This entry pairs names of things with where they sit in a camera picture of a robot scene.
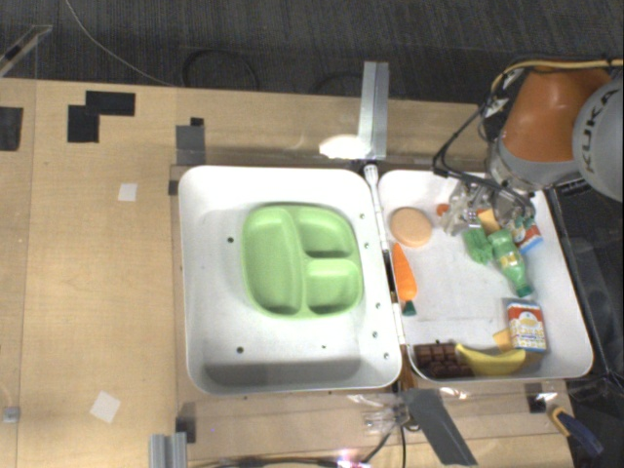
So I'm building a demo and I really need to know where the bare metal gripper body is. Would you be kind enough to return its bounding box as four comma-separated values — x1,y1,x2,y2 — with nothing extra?
480,176,536,223

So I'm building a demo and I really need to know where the yellow block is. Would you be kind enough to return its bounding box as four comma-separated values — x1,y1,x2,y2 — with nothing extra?
476,208,501,234

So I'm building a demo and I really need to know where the green broccoli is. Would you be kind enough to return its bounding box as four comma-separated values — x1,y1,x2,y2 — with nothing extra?
461,226,495,265

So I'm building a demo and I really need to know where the tan round biscuit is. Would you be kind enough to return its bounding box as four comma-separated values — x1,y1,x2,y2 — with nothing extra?
389,206,434,250

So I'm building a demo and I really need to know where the green plastic bottle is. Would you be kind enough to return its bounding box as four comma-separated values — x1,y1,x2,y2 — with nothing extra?
487,228,534,299

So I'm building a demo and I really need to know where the white plastic tray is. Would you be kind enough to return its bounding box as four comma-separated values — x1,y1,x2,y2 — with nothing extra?
176,164,404,397
377,169,596,384

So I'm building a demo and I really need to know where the orange carrot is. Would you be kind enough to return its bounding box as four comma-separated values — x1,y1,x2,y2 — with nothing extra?
391,242,419,318

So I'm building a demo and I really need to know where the red and white carton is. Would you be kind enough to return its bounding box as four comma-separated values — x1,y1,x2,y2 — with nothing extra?
504,297,549,355

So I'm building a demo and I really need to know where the brown chocolate bar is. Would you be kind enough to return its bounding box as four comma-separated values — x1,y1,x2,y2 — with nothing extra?
413,342,475,380

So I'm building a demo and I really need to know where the yellow banana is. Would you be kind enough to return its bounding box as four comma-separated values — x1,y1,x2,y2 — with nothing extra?
453,342,528,377

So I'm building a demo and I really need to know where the green divided plate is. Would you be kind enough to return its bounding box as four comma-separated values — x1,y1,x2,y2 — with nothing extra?
240,202,367,319

